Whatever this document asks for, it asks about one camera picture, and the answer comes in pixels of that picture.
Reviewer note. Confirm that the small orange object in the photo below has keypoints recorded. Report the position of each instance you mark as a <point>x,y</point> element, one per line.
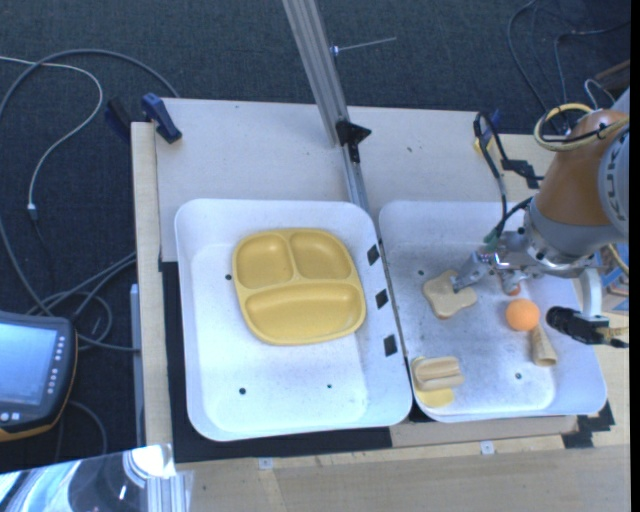
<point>513,290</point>

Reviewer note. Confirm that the black cylinder on white bracket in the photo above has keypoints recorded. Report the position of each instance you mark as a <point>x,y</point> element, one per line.
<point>575,324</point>

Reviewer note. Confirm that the orange ball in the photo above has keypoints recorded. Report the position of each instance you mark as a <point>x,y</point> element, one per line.
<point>522,315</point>

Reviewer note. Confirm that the pale flat board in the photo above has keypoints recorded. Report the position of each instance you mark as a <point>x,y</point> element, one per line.
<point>260,155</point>

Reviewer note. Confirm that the yellow divided plate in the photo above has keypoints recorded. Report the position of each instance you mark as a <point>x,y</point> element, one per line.
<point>300,305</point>

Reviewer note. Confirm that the white plastic tray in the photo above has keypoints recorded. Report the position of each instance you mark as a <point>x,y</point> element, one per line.
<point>280,380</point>
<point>480,360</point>

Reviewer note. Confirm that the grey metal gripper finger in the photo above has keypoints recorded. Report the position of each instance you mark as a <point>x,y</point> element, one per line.
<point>510,279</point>
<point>465,278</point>

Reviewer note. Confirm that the tan hot dog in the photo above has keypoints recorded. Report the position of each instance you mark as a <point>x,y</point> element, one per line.
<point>437,371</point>

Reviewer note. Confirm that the beige toast slice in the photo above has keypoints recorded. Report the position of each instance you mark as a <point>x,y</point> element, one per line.
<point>447,301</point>

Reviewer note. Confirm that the yellow flat piece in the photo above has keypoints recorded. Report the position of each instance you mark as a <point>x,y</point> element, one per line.
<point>436,398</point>

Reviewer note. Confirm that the beige ice cream cone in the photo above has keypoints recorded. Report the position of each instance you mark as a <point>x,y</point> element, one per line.
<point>542,350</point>

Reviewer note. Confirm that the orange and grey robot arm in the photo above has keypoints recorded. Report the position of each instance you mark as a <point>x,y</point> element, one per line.
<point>570,190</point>

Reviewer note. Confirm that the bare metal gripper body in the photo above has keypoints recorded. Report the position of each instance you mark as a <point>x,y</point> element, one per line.
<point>520,255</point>

